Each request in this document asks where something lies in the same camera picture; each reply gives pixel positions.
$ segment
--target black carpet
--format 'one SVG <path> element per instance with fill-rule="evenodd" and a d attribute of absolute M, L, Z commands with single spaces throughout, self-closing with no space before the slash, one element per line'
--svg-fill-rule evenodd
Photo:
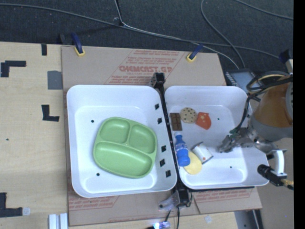
<path fill-rule="evenodd" d="M 263 13 L 233 0 L 205 0 L 203 11 L 210 23 L 237 47 L 243 61 L 203 18 L 202 0 L 118 1 L 122 20 L 127 25 L 184 40 L 204 42 L 205 46 L 230 57 L 239 68 L 249 68 L 255 73 L 286 71 L 277 56 L 287 49 L 291 50 L 293 56 L 293 20 Z M 294 16 L 294 0 L 240 1 L 278 15 Z M 0 0 L 0 3 L 42 6 L 116 25 L 120 22 L 114 0 Z M 0 5 L 2 42 L 71 44 L 71 32 L 77 33 L 86 46 L 179 51 L 192 51 L 196 47 L 189 42 L 146 35 L 58 11 Z M 236 69 L 226 57 L 220 55 L 220 60 L 224 70 Z"/>

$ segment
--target green plate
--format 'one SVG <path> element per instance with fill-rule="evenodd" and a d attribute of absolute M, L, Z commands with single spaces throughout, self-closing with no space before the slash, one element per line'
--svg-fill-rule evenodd
<path fill-rule="evenodd" d="M 152 129 L 136 121 L 106 119 L 95 139 L 95 163 L 108 172 L 128 178 L 150 173 L 157 153 L 157 137 Z"/>

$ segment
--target cardboard sheet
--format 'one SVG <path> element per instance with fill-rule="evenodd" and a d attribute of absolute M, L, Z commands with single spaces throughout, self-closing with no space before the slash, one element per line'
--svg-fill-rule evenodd
<path fill-rule="evenodd" d="M 77 56 L 73 46 L 62 46 L 65 138 L 68 172 L 70 226 L 139 219 L 164 218 L 158 202 L 170 191 L 126 196 L 82 198 L 71 185 L 66 93 L 78 84 L 148 85 L 153 73 L 163 72 L 164 87 L 172 85 L 225 85 L 217 54 L 199 53 L 194 62 L 186 61 L 189 52 L 84 47 L 86 54 Z M 182 216 L 261 208 L 256 188 L 193 193 L 189 208 Z"/>

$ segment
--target yellow sponge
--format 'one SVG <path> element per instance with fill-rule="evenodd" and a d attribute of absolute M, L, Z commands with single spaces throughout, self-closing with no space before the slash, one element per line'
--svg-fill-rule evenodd
<path fill-rule="evenodd" d="M 184 169 L 187 171 L 187 173 L 196 175 L 201 171 L 202 163 L 192 151 L 189 151 L 189 158 L 191 162 L 188 166 L 185 166 Z"/>

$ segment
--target white bin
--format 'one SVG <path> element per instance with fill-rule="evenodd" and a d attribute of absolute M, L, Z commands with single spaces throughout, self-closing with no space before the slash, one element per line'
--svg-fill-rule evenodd
<path fill-rule="evenodd" d="M 168 114 L 191 107 L 209 113 L 212 121 L 208 130 L 183 123 L 181 133 L 189 149 L 204 141 L 213 154 L 197 175 L 189 175 L 184 168 L 179 168 L 181 181 L 187 187 L 248 187 L 268 182 L 256 171 L 260 164 L 268 165 L 263 152 L 250 147 L 219 153 L 216 148 L 241 120 L 246 100 L 243 90 L 229 86 L 173 86 L 166 90 L 165 100 Z M 80 196 L 92 198 L 158 192 L 175 186 L 176 168 L 160 96 L 155 89 L 130 85 L 77 85 L 67 93 L 67 108 L 72 185 Z M 110 117 L 134 120 L 155 132 L 158 150 L 155 164 L 147 176 L 120 177 L 95 164 L 92 152 L 96 134 L 102 122 Z"/>

